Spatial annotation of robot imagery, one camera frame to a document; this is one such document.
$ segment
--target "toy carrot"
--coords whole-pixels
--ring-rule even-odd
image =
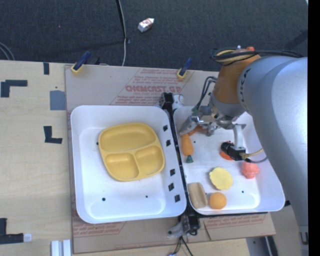
[[[182,143],[182,152],[185,156],[187,156],[186,162],[192,163],[193,159],[191,155],[194,153],[194,147],[192,146],[188,133],[185,133],[181,136],[181,143]]]

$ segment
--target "yellow toy food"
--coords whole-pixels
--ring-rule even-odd
[[[217,190],[227,190],[233,184],[231,174],[222,167],[216,167],[209,173],[209,178]]]
[[[212,193],[210,195],[209,198],[209,205],[213,208],[213,209],[217,209],[220,210],[223,207],[225,207],[227,204],[227,198],[224,194],[222,194],[221,192],[215,192]]]

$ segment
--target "orange ball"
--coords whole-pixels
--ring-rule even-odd
[[[221,192],[215,192],[212,193],[210,195],[209,198],[209,205],[213,208],[213,209],[222,209],[223,207],[225,207],[227,204],[227,198],[224,194],[222,194]]]

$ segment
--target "dark carpet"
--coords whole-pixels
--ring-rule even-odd
[[[305,0],[120,0],[125,66],[219,71],[213,49],[254,46],[308,56]],[[116,0],[0,0],[0,42],[18,61],[74,63],[85,52],[121,66],[124,31]],[[154,18],[141,33],[140,21]],[[6,56],[0,51],[0,59]]]

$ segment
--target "yellow divided plate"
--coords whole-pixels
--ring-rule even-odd
[[[132,122],[104,129],[98,139],[105,168],[116,180],[135,181],[160,173],[165,156],[155,131]]]

